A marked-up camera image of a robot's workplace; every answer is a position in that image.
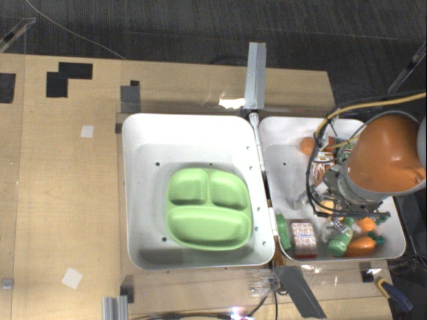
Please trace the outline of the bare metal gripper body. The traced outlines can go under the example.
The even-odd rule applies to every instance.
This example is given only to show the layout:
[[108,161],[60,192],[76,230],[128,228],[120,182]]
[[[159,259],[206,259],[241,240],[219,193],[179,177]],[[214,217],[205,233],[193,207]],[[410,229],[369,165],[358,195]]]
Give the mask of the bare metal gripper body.
[[333,194],[342,194],[344,187],[344,166],[335,165],[324,174],[324,183]]

